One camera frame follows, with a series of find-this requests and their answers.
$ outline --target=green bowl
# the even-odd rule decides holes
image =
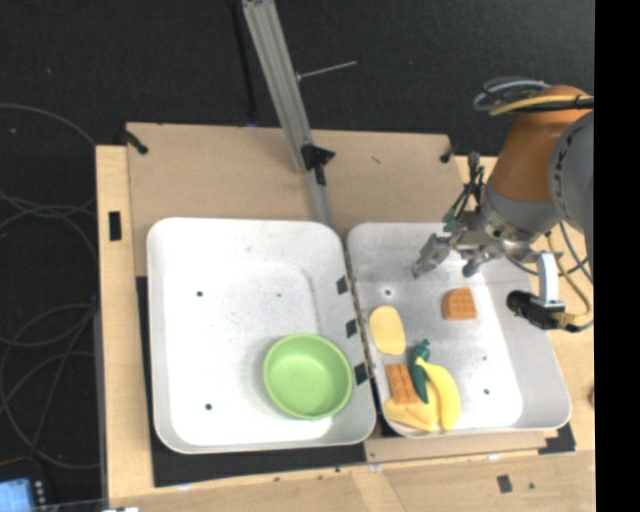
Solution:
[[[292,334],[277,341],[264,360],[263,377],[271,400],[285,413],[305,420],[336,414],[353,389],[347,358],[315,334]]]

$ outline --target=metal pole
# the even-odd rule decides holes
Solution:
[[[312,146],[313,139],[275,1],[243,0],[242,6],[295,169],[307,175],[317,220],[334,228],[326,187],[318,182],[315,173],[308,172],[302,155],[302,148]]]

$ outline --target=toy banana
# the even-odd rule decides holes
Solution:
[[[451,430],[460,418],[460,393],[453,377],[444,366],[427,363],[422,357],[417,357],[415,364],[420,366],[427,378],[433,383],[440,402],[440,423],[445,431]]]
[[[429,402],[418,402],[417,404],[407,404],[405,408],[407,412],[422,423],[431,425],[432,428],[429,432],[438,430],[437,425],[440,421],[440,399],[438,397],[438,391],[436,390],[433,382],[427,381],[425,383],[427,395],[429,396]]]

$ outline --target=orange food item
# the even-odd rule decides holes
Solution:
[[[442,301],[442,312],[447,320],[472,320],[478,317],[470,288],[456,288],[447,292]]]
[[[417,404],[418,395],[413,389],[413,382],[406,364],[388,364],[385,366],[391,394],[398,405]]]

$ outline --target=black carpet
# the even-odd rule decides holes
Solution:
[[[230,2],[0,5],[0,389],[11,395],[9,411],[0,399],[0,467],[6,475],[4,462],[30,457],[23,462],[46,473],[56,501],[98,498],[93,335],[84,327],[99,304],[93,147],[51,117],[9,107],[63,116],[97,144],[120,142],[127,121],[277,119],[245,29],[251,112]],[[595,0],[278,6],[299,73],[358,62],[302,81],[314,128],[447,133],[457,153],[495,155],[511,118],[471,109],[484,81],[521,75],[595,93]]]

